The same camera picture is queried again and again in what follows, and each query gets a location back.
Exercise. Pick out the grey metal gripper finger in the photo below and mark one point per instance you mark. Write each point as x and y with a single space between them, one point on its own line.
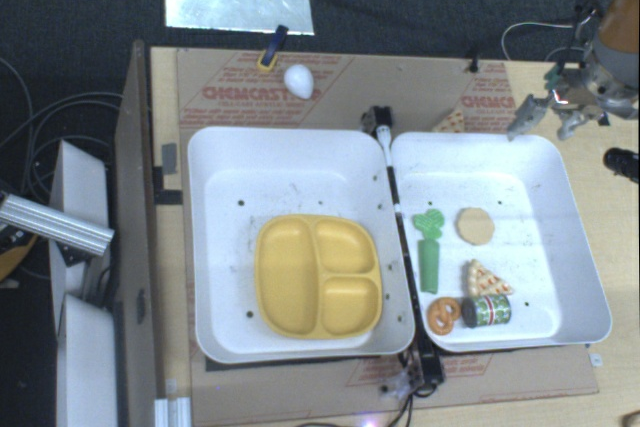
575 122
527 112

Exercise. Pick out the brown cardboard board red print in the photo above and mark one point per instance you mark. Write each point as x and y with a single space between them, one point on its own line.
350 80

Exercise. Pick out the thin black and white rod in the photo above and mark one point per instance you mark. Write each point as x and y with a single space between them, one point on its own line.
397 200

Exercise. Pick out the green toy vegetable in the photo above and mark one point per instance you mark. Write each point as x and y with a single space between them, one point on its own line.
429 260

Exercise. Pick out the white egg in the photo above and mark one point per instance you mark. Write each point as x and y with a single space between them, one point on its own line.
299 81

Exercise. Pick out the white plastic tray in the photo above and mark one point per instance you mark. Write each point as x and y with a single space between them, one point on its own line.
230 235
540 245

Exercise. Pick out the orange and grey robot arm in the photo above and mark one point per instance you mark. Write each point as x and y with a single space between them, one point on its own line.
620 15

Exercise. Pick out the green and white can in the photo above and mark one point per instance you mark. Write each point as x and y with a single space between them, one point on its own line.
492 309

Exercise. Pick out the toy pizza slice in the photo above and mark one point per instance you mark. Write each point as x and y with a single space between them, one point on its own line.
482 279

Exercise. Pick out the yellow divided plate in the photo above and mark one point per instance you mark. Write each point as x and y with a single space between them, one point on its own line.
290 275

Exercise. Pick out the orange toy pretzel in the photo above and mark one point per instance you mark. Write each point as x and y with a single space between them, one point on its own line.
439 322

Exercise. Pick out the tan round biscuit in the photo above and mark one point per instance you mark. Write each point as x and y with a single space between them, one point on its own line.
475 226

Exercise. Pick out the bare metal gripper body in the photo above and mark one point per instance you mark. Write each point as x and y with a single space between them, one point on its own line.
582 94

